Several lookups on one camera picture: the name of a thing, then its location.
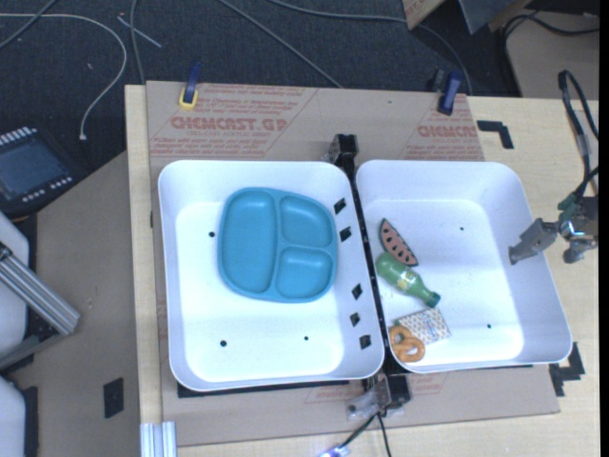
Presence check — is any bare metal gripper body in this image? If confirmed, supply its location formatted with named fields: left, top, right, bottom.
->
left=557, top=196, right=599, bottom=240

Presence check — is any white plastic tray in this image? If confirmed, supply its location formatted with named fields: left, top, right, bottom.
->
left=355, top=159, right=574, bottom=375
left=157, top=159, right=385, bottom=393

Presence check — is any white printed packet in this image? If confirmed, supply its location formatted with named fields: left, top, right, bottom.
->
left=393, top=307, right=453, bottom=348

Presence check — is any green bottle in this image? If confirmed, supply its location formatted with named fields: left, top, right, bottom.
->
left=375, top=251, right=442, bottom=309

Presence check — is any watermelon slice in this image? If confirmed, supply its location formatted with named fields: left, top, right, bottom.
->
left=379, top=217, right=420, bottom=268

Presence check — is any thin black rod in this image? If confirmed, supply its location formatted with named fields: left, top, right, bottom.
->
left=340, top=153, right=387, bottom=381

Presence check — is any orange pretzel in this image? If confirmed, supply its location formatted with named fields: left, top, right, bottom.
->
left=388, top=325, right=426, bottom=365

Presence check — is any brown cardboard board red print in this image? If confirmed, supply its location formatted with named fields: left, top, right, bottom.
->
left=145, top=80, right=561, bottom=447

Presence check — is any blue divided plate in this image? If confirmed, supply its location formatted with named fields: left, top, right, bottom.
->
left=217, top=187, right=340, bottom=305

